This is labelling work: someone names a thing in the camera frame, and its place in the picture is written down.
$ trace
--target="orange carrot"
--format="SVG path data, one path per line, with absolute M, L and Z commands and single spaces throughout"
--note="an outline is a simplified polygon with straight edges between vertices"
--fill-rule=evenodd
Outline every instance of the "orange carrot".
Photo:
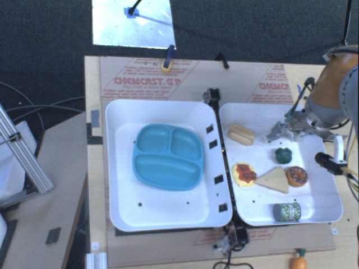
M 307 262 L 304 259 L 305 249 L 298 249 L 299 257 L 294 259 L 292 269 L 306 269 Z

